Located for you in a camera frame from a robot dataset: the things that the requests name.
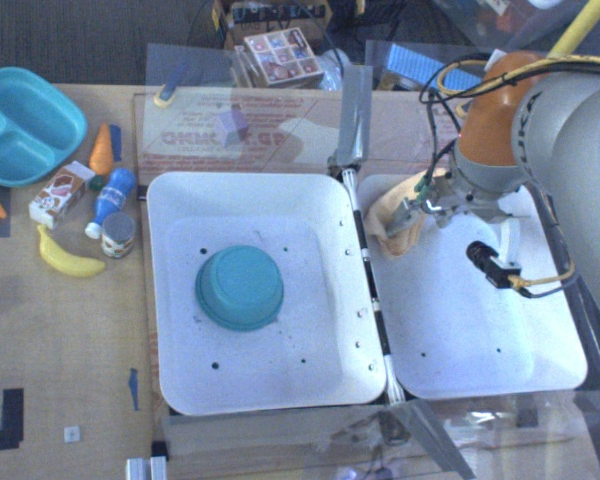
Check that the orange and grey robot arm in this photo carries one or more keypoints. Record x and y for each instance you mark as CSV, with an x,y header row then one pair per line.
x,y
555,133

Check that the brown cardboard board, red print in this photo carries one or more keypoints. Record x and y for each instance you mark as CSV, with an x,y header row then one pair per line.
x,y
280,128

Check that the blue divided plate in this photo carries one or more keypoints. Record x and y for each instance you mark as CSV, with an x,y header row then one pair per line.
x,y
25,123

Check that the black cylinder on white bracket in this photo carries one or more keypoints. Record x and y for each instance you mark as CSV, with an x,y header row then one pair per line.
x,y
495,265

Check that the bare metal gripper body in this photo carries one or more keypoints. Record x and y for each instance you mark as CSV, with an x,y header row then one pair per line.
x,y
467,203

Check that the brown and white carton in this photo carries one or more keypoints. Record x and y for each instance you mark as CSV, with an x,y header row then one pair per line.
x,y
60,193

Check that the blue bottle with white cap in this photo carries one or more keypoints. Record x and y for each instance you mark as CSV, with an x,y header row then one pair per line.
x,y
112,195

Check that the white plastic tray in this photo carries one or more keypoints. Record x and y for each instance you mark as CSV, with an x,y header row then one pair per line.
x,y
305,293
455,328

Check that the tan toy bread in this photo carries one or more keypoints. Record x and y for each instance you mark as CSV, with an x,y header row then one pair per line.
x,y
380,220

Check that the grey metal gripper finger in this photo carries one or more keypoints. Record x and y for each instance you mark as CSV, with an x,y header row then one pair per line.
x,y
405,218

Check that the small grey-topped can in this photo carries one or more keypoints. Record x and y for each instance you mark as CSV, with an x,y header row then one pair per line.
x,y
118,233

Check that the box with coloured square prints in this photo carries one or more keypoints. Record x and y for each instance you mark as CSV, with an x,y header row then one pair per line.
x,y
282,58

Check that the yellow banana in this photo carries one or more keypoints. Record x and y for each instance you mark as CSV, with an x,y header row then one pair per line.
x,y
67,263

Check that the teal bowl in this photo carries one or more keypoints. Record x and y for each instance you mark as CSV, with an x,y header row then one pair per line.
x,y
240,288

